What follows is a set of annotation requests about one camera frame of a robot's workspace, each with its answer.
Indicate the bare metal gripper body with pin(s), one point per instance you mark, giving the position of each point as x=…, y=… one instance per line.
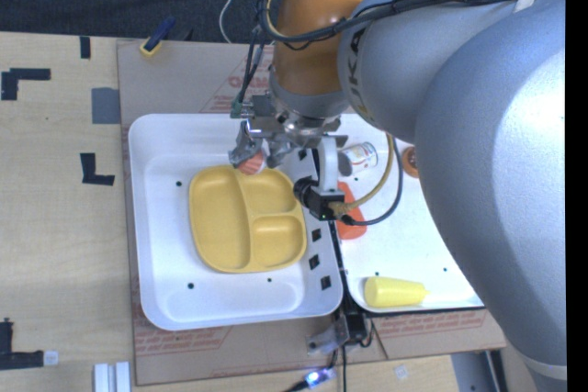
x=307, y=131

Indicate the yellow squeeze bottle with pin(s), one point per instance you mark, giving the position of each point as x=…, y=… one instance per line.
x=392, y=292

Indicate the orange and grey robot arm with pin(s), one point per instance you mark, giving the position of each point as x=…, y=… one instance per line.
x=459, y=105

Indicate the white small can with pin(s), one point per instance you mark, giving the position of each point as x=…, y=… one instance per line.
x=362, y=155

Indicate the orange and white toy food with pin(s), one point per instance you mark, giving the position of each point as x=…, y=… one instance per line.
x=252, y=165

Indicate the orange carrot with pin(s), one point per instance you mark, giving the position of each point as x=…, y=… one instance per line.
x=353, y=227

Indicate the brown cardboard board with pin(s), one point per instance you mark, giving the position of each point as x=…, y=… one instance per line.
x=174, y=78

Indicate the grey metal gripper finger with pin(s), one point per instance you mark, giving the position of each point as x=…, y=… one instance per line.
x=241, y=148
x=277, y=153

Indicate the white plastic tray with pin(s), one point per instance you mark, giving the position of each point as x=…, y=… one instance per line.
x=404, y=252
x=165, y=243

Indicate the black cylinder on white bracket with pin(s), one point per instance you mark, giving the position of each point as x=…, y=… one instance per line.
x=327, y=172

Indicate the orange doughnut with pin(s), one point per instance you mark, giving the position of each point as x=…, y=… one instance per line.
x=409, y=161

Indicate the yellow divided plate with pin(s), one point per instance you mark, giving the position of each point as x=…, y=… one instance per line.
x=220, y=220

